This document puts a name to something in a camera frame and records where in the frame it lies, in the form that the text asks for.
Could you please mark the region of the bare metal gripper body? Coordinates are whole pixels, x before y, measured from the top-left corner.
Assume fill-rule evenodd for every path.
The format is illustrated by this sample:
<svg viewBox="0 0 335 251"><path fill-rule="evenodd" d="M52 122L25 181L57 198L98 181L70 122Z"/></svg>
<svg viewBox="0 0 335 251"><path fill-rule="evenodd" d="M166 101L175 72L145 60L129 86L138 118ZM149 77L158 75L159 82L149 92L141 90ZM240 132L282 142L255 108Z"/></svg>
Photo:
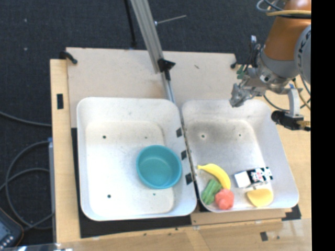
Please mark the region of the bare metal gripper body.
<svg viewBox="0 0 335 251"><path fill-rule="evenodd" d="M240 67L237 71L237 92L240 96L263 96L266 91L282 94L291 80L281 78L269 69Z"/></svg>

